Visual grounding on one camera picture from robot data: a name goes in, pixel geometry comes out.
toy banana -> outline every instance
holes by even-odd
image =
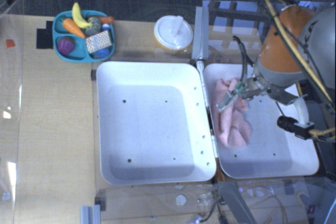
[[[77,2],[74,3],[72,7],[72,18],[75,21],[75,23],[80,28],[88,28],[92,27],[92,23],[87,22],[83,17],[80,10],[80,6]]]

blue tray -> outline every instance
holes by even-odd
[[[105,13],[102,12],[96,12],[95,10],[82,10],[82,16],[83,18],[86,18],[87,16],[107,16]],[[57,55],[63,59],[64,61],[68,61],[68,62],[101,62],[101,61],[105,61],[107,59],[109,59],[112,54],[114,53],[114,48],[115,48],[115,38],[114,38],[114,30],[113,30],[113,26],[112,24],[110,24],[111,30],[111,37],[112,37],[112,46],[108,47],[109,49],[109,54],[106,57],[103,58],[99,58],[99,59],[95,59],[93,57],[93,55],[89,54],[87,47],[86,47],[86,43],[85,43],[85,39],[78,37],[76,35],[73,35],[71,33],[69,33],[68,31],[66,31],[62,25],[62,21],[61,18],[65,16],[67,18],[72,18],[72,12],[71,11],[67,11],[67,12],[62,12],[60,14],[58,14],[53,22],[53,31],[52,31],[52,40],[54,42],[54,49],[55,52],[57,53]],[[75,44],[75,49],[69,54],[69,55],[62,55],[58,49],[57,49],[57,41],[60,40],[61,38],[64,37],[69,37],[72,39],[73,43]]]

empty white tray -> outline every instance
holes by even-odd
[[[105,62],[97,70],[101,172],[114,185],[195,182],[216,162],[198,71]]]
[[[204,70],[209,103],[218,79],[239,78],[241,65],[211,64]],[[295,86],[287,89],[298,95]],[[319,159],[312,140],[302,140],[277,126],[281,116],[274,100],[268,96],[254,97],[244,114],[252,126],[247,146],[226,148],[217,143],[222,170],[233,178],[303,176],[315,174]],[[280,105],[286,116],[297,119],[293,105]]]

towel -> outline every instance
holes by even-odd
[[[224,81],[219,79],[216,82],[212,96],[211,113],[214,123],[214,131],[224,146],[236,148],[246,146],[252,133],[251,125],[244,119],[243,112],[248,110],[247,102],[238,98],[235,103],[226,108],[222,113],[219,112],[219,104],[226,91],[233,91],[238,79]]]

toy carrot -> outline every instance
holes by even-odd
[[[100,19],[102,24],[113,24],[114,23],[114,18],[112,16],[96,16],[96,15],[89,15],[87,19],[95,17]]]
[[[77,24],[71,18],[61,18],[63,27],[68,30],[70,33],[85,38],[85,34],[80,30]]]

